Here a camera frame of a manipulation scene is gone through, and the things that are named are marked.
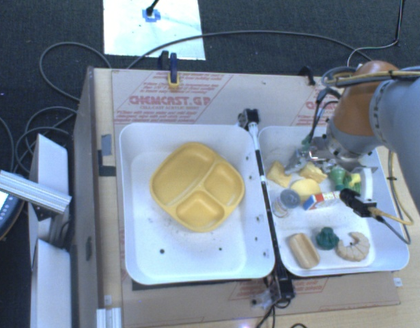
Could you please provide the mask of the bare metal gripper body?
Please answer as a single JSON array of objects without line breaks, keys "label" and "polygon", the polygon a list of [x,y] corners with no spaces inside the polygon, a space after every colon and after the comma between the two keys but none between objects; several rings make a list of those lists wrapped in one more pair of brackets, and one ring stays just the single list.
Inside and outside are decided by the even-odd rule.
[{"label": "bare metal gripper body", "polygon": [[363,168],[368,168],[372,172],[376,172],[379,168],[378,165],[366,165],[362,163],[362,156],[360,154],[348,151],[333,137],[327,135],[314,137],[311,141],[309,151],[309,161],[318,163],[323,160],[335,159],[338,166],[350,173],[355,173]]}]

